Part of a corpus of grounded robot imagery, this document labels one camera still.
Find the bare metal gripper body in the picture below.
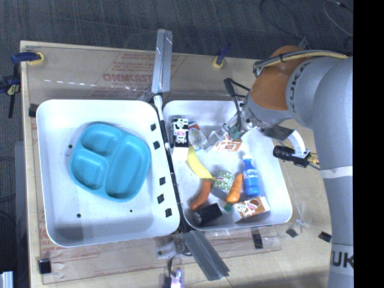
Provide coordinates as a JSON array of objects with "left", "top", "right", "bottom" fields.
[{"left": 222, "top": 112, "right": 255, "bottom": 140}]

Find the clear bottle with orange cap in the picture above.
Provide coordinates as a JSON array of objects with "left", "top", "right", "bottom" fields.
[{"left": 188, "top": 124, "right": 208, "bottom": 151}]

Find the orange and white carton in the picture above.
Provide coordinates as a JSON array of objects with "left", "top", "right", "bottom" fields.
[{"left": 216, "top": 135, "right": 243, "bottom": 153}]

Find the yellow banana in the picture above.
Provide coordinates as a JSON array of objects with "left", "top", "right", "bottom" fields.
[{"left": 186, "top": 145, "right": 217, "bottom": 181}]

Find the black and white cow carton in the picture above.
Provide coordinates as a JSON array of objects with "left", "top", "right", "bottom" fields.
[{"left": 170, "top": 117, "right": 190, "bottom": 148}]

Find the green printed can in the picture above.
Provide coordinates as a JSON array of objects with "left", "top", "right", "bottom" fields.
[{"left": 211, "top": 170, "right": 236, "bottom": 200}]

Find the orange carrot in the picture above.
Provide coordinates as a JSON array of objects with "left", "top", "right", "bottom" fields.
[{"left": 223, "top": 172, "right": 244, "bottom": 212}]

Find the blue bottle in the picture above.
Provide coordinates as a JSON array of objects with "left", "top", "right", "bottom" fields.
[{"left": 241, "top": 154, "right": 262, "bottom": 197}]

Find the orange-red sausage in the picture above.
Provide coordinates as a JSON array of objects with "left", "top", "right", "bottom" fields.
[{"left": 189, "top": 178, "right": 213, "bottom": 211}]

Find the black box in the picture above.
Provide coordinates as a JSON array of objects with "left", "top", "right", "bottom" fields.
[{"left": 196, "top": 202, "right": 224, "bottom": 227}]

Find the white plastic tray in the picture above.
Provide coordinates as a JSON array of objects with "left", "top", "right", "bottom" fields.
[
  {"left": 162, "top": 100, "right": 293, "bottom": 232},
  {"left": 35, "top": 98, "right": 181, "bottom": 248}
]

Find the brown and white carton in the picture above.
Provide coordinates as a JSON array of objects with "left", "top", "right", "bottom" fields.
[{"left": 232, "top": 196, "right": 271, "bottom": 223}]

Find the blue divided plate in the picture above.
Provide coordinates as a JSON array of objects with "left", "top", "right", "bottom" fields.
[{"left": 68, "top": 122, "right": 152, "bottom": 204}]

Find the brown cardboard board red print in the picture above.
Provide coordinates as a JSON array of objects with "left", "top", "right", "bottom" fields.
[{"left": 24, "top": 44, "right": 284, "bottom": 285}]

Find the black cylinder on white bracket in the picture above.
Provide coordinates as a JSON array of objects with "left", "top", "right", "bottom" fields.
[{"left": 272, "top": 127, "right": 311, "bottom": 169}]

